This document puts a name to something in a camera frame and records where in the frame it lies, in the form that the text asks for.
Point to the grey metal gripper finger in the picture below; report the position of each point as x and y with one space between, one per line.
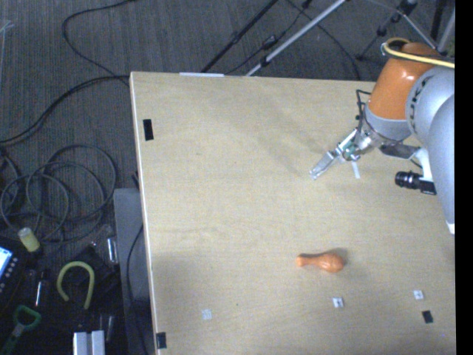
332 165
322 164

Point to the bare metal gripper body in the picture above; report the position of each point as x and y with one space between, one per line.
364 142

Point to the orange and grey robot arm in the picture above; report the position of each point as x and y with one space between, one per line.
428 124

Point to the pale wood board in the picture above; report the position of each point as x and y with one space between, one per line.
240 198

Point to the orange toy drumstick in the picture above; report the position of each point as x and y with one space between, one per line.
327 262

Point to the yellow-green curved tube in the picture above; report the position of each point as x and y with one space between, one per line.
79 268

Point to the pale yellow small bottle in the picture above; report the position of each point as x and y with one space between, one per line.
29 239

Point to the black cylinder on white bracket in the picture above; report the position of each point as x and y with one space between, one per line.
412 180

